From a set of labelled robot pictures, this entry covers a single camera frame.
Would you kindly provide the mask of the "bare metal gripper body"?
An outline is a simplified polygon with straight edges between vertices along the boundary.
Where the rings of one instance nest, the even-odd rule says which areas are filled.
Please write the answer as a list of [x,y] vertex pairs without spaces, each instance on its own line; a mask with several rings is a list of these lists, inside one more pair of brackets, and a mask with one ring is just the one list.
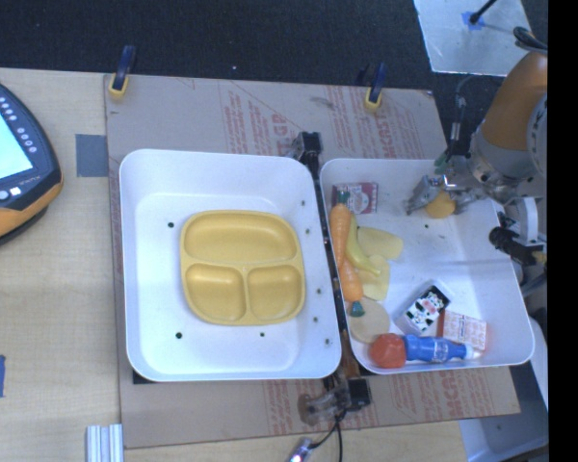
[[498,171],[483,167],[463,167],[456,170],[456,185],[472,188],[475,201],[490,198],[501,205],[514,199],[514,185]]

